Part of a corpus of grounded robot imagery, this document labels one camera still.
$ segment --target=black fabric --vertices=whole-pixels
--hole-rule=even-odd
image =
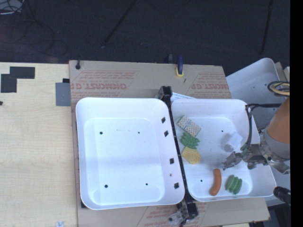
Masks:
[[[290,0],[137,0],[104,45],[133,1],[25,0],[0,15],[0,61],[165,63],[172,54],[226,76],[265,57],[290,65]]]

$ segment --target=white tray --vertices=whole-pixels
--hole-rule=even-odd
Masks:
[[[84,98],[76,105],[80,195],[90,209],[175,204],[185,194],[166,104]]]
[[[175,122],[176,135],[180,152],[184,146],[180,142],[183,130],[177,126],[178,120],[185,115],[201,127],[196,138],[200,140],[197,150],[201,155],[198,164],[190,164],[182,159],[190,195],[197,201],[218,201],[273,195],[276,182],[270,166],[257,164],[249,170],[241,161],[234,167],[222,170],[222,162],[230,155],[223,149],[226,139],[237,132],[242,136],[241,145],[249,133],[249,121],[245,111],[246,103],[238,99],[177,99],[171,109]],[[252,120],[252,144],[260,141],[255,121]],[[222,173],[222,186],[216,196],[209,194],[214,176],[213,169],[219,168]],[[242,178],[241,191],[234,195],[225,190],[227,178],[234,174]]]

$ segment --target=toy sausage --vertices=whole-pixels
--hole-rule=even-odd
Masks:
[[[221,188],[221,184],[222,184],[221,171],[219,168],[216,168],[216,169],[214,169],[214,183],[213,183],[213,186],[212,186],[211,190],[209,191],[209,193],[212,196],[217,195],[217,193],[219,192],[219,190]]]

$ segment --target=cardboard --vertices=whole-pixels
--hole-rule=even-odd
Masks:
[[[155,97],[161,86],[171,86],[174,93],[195,98],[231,98],[221,66],[183,65],[184,76],[176,76],[175,64],[113,61],[69,61],[71,111],[74,140],[75,179],[80,227],[174,227],[168,216],[176,205],[90,210],[81,205],[76,103],[85,97]],[[215,202],[197,202],[199,215],[186,226],[206,227],[269,219],[264,198]]]

